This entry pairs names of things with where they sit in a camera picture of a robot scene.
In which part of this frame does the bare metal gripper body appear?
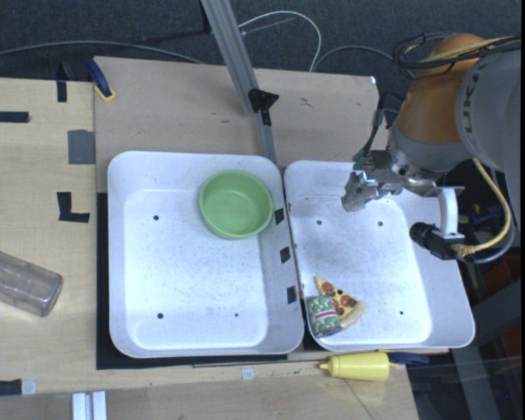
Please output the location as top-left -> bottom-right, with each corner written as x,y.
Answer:
366,149 -> 443,198

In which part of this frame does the white plastic tray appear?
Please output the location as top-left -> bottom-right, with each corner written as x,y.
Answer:
107,150 -> 305,360
283,159 -> 477,354

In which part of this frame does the toy pizza slice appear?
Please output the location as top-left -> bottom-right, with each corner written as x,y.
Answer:
313,275 -> 367,330

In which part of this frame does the green bowl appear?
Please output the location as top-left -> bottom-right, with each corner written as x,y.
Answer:
199,169 -> 276,241

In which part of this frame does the green and red can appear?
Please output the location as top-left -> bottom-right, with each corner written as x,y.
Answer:
304,295 -> 345,339

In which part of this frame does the yellow squeeze bottle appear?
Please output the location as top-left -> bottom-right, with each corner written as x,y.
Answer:
318,351 -> 400,383

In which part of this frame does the pale wood board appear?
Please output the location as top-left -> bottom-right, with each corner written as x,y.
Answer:
94,55 -> 421,396

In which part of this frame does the clear plastic bottle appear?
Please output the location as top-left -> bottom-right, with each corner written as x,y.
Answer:
0,244 -> 65,319

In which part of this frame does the black cylinder on white bracket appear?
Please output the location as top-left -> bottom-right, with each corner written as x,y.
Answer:
409,185 -> 467,262

